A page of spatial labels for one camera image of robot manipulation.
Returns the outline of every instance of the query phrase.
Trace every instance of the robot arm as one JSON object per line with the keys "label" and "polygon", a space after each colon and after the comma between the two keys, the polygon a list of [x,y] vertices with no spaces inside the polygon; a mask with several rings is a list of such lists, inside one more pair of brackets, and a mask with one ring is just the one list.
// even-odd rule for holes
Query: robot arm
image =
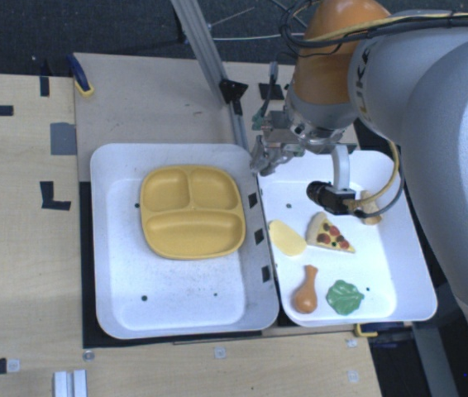
{"label": "robot arm", "polygon": [[[389,15],[373,0],[318,1],[303,40],[282,26],[301,50],[284,111],[262,114],[251,168],[270,175],[305,151],[331,153],[357,118],[398,145],[418,219],[468,320],[468,13]],[[326,210],[353,201],[312,186]]]}

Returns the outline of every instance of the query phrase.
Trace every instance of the metal bracket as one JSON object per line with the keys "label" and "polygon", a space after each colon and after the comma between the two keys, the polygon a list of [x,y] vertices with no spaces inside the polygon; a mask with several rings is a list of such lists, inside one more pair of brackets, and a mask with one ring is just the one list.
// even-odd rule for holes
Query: metal bracket
{"label": "metal bracket", "polygon": [[350,188],[350,158],[345,144],[336,144],[332,150],[333,186],[336,189]]}
{"label": "metal bracket", "polygon": [[87,397],[87,372],[54,372],[52,377],[53,397]]}
{"label": "metal bracket", "polygon": [[221,90],[225,103],[235,102],[241,99],[248,88],[249,86],[247,84],[237,83],[230,79],[222,79],[219,83],[219,89]]}
{"label": "metal bracket", "polygon": [[[201,66],[204,77],[218,102],[223,103],[224,96],[218,85],[227,80],[227,73],[223,67],[217,47],[210,35],[208,24],[205,22],[197,0],[170,0],[183,33],[186,35],[192,50]],[[236,144],[248,150],[247,137],[241,119],[241,105],[239,99],[231,101],[229,105],[232,130]]]}

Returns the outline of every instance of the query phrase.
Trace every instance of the tan tabletop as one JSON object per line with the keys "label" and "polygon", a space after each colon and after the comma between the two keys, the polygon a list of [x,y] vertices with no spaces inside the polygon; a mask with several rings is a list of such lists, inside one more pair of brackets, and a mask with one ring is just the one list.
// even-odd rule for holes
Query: tan tabletop
{"label": "tan tabletop", "polygon": [[[75,155],[52,155],[50,124],[75,124],[72,79],[0,75],[0,396],[52,395],[56,371],[86,370],[98,396],[379,396],[365,338],[351,332],[95,348],[84,361]],[[41,181],[69,211],[41,208]],[[215,350],[222,349],[224,358]]]}

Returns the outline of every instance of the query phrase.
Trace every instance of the yellow divided plate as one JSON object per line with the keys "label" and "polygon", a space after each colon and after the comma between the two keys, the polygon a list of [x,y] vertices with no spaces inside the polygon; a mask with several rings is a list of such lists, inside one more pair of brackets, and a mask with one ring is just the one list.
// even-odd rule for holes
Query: yellow divided plate
{"label": "yellow divided plate", "polygon": [[160,256],[225,256],[245,239],[237,185],[212,166],[173,165],[150,172],[142,182],[140,205],[144,235]]}

